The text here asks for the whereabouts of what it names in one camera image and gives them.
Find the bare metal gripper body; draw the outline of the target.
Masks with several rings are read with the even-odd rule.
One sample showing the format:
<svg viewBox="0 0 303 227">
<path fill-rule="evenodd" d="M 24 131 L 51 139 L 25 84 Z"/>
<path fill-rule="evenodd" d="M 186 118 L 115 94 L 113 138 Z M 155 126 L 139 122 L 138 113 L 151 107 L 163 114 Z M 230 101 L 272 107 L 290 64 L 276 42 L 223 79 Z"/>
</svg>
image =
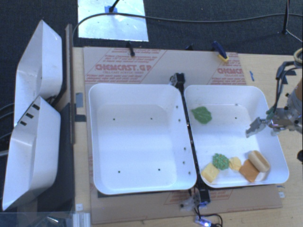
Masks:
<svg viewBox="0 0 303 227">
<path fill-rule="evenodd" d="M 295 108 L 278 108 L 271 120 L 271 125 L 278 131 L 289 130 L 303 133 L 303 115 Z"/>
</svg>

